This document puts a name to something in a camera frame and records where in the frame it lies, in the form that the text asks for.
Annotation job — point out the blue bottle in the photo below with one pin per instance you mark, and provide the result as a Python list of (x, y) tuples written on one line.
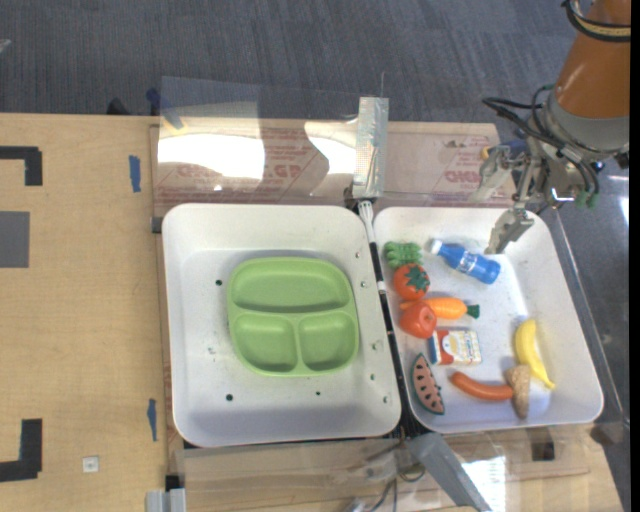
[(475, 265)]

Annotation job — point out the red tomato with green top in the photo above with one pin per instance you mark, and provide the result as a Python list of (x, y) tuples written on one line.
[(411, 282)]

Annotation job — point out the white and red carton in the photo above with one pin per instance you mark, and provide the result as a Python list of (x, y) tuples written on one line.
[(457, 346)]

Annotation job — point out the brown cardboard board red print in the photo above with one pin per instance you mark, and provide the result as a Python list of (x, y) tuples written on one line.
[(425, 160)]

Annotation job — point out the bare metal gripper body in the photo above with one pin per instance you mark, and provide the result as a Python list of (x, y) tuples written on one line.
[(555, 172)]

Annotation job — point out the yellow banana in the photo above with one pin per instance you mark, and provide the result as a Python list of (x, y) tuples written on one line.
[(526, 345)]

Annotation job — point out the watermelon slice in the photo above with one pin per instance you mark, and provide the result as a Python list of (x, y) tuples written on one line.
[(425, 385)]

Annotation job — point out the red apple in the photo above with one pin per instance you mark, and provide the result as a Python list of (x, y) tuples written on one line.
[(417, 321)]

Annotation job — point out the orange carrot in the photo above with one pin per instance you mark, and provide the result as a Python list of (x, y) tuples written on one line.
[(447, 308)]

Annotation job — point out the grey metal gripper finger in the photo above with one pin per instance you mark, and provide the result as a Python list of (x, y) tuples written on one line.
[(510, 227)]

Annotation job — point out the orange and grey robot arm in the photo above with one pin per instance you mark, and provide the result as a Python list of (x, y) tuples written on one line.
[(595, 85)]

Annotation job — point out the white plastic tray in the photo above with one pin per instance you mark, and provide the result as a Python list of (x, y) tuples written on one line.
[(555, 300), (200, 320)]

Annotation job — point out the green divided plate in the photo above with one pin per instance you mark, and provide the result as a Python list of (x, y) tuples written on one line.
[(292, 290)]

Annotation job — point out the orange sausage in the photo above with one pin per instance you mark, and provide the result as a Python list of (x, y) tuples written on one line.
[(482, 389)]

